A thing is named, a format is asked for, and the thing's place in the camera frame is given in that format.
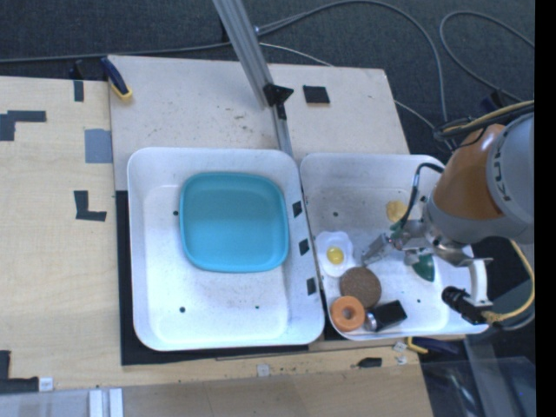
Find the yellow and blue tool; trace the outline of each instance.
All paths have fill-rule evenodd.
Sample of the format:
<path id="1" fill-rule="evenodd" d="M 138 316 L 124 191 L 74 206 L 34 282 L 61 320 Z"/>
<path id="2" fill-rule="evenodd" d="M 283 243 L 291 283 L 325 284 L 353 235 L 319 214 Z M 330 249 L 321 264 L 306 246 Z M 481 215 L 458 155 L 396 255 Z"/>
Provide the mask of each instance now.
<path id="1" fill-rule="evenodd" d="M 131 91 L 131 88 L 126 85 L 122 75 L 114 66 L 114 64 L 107 57 L 102 57 L 101 66 L 103 67 L 104 73 L 111 82 L 111 88 L 114 90 L 117 96 L 120 97 L 120 99 L 122 100 L 129 99 L 133 92 Z"/>

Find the brown disc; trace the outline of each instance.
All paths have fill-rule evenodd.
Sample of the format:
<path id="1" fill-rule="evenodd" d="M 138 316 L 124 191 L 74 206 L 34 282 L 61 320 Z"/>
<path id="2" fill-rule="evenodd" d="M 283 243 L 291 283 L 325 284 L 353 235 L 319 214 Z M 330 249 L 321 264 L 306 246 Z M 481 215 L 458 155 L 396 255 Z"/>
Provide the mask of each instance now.
<path id="1" fill-rule="evenodd" d="M 381 282 L 368 268 L 351 268 L 340 278 L 340 293 L 354 296 L 365 309 L 371 308 L 381 298 Z"/>

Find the orange donut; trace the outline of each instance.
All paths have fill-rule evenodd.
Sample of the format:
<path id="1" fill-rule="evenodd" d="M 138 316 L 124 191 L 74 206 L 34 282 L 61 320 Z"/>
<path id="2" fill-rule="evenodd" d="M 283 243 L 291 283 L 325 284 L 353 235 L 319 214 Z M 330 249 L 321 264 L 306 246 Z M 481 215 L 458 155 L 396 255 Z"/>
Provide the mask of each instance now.
<path id="1" fill-rule="evenodd" d="M 365 322 L 365 308 L 354 296 L 341 296 L 330 306 L 330 319 L 339 331 L 350 332 Z"/>

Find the dark background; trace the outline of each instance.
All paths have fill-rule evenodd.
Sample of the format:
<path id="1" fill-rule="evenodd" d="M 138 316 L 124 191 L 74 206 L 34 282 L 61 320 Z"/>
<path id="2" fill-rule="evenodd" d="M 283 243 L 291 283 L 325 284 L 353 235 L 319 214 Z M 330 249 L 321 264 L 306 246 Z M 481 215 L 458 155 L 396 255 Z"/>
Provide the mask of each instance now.
<path id="1" fill-rule="evenodd" d="M 533 99 L 535 50 L 520 35 L 534 43 L 536 0 L 243 0 L 257 26 L 342 1 L 261 41 L 335 66 L 384 69 L 394 99 L 434 125 L 484 114 L 481 102 L 496 89 L 515 99 Z M 491 84 L 448 55 L 441 41 L 443 22 L 448 48 Z M 221 38 L 211 0 L 0 0 L 2 76 L 69 78 L 81 59 L 85 78 L 100 79 L 98 58 L 107 54 L 236 60 L 230 47 L 179 51 Z M 290 52 L 263 51 L 268 62 L 314 64 Z M 398 111 L 410 151 L 445 162 L 449 154 L 433 139 L 431 129 L 407 110 Z M 473 247 L 477 255 L 495 259 L 489 266 L 491 299 L 526 279 L 505 240 L 488 239 Z M 514 332 L 494 333 L 489 342 L 499 357 L 524 355 L 535 363 L 535 321 Z"/>

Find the white container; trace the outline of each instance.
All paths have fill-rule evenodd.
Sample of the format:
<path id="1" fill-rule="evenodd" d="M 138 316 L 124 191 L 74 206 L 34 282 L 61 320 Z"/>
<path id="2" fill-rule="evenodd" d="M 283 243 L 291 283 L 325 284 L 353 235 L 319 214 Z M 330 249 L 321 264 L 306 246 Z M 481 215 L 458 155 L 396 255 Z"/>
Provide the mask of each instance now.
<path id="1" fill-rule="evenodd" d="M 192 175 L 212 171 L 264 176 L 282 190 L 289 251 L 280 267 L 227 274 L 188 261 L 177 214 L 180 191 Z M 133 321 L 143 344 L 172 351 L 302 345 L 318 338 L 324 310 L 299 170 L 290 156 L 278 150 L 139 149 L 129 159 L 128 189 Z"/>
<path id="2" fill-rule="evenodd" d="M 430 156 L 365 155 L 316 153 L 301 162 L 301 179 L 307 203 L 308 219 L 313 237 L 323 232 L 345 232 L 354 245 L 354 258 L 361 265 L 361 256 L 368 245 L 392 223 L 386 206 L 399 200 L 406 205 L 411 193 L 414 172 L 422 162 L 442 163 Z M 420 194 L 429 195 L 439 175 L 430 170 L 420 172 Z M 420 217 L 420 203 L 411 218 Z M 471 288 L 467 268 L 456 268 L 434 257 L 434 281 L 420 278 L 404 261 L 403 252 L 368 266 L 379 278 L 382 287 L 377 305 L 399 300 L 407 318 L 400 324 L 375 333 L 364 327 L 342 333 L 349 340 L 379 340 L 406 336 L 438 334 L 476 334 L 487 325 L 472 325 L 449 308 L 441 299 L 447 286 Z M 338 276 L 320 270 L 328 307 L 341 296 Z"/>

